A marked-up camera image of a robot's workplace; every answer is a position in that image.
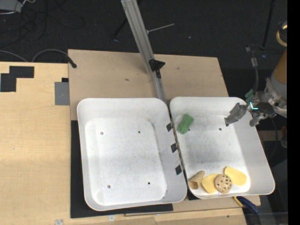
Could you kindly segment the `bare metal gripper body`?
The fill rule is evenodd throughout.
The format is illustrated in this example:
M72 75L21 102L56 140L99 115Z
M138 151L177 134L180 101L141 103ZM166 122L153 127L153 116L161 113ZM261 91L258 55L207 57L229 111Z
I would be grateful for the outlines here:
M287 101L271 89L247 93L247 108L252 114L252 120L264 120L276 115L287 117Z

